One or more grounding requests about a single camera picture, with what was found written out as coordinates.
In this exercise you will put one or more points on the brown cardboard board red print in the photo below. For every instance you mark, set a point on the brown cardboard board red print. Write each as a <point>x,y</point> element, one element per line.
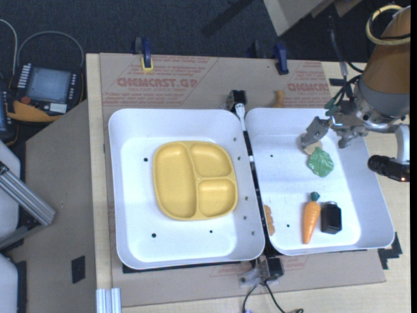
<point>182,77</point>

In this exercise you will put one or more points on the thin black and white rod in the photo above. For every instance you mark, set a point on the thin black and white rod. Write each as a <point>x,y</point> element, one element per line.
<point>251,156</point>

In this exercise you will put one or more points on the beige biscuit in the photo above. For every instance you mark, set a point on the beige biscuit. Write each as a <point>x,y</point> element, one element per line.
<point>314,149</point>

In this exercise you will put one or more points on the white plastic tray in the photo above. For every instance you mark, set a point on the white plastic tray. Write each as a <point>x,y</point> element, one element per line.
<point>286,181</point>
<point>137,174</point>

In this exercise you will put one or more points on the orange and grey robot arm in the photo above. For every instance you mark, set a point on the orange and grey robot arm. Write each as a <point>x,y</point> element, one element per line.
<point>387,60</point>

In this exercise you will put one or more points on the yellow divided plate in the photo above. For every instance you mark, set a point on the yellow divided plate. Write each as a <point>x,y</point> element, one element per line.
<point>176,181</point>

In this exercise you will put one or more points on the green lettuce leaf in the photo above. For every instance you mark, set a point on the green lettuce leaf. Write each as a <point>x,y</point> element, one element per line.
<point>322,163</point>

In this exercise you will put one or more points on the black cylinder on white bracket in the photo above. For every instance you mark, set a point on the black cylinder on white bracket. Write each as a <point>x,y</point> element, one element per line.
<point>384,166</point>

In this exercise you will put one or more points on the orange ridged toy food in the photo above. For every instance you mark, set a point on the orange ridged toy food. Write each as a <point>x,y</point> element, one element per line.
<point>269,220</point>

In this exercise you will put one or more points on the black bottle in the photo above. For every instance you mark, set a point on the black bottle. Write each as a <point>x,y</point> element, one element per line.
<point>331,218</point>

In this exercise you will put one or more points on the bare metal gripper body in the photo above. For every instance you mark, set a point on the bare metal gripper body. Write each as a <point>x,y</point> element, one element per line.
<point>368,120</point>

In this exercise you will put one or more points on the orange carrot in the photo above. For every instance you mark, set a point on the orange carrot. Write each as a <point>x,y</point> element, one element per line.
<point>311,217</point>

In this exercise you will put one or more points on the tan curved toy food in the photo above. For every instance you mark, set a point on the tan curved toy food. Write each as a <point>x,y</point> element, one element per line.
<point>279,99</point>

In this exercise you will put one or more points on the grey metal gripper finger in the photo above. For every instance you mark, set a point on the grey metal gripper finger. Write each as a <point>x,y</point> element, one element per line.
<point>347,139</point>
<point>315,132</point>

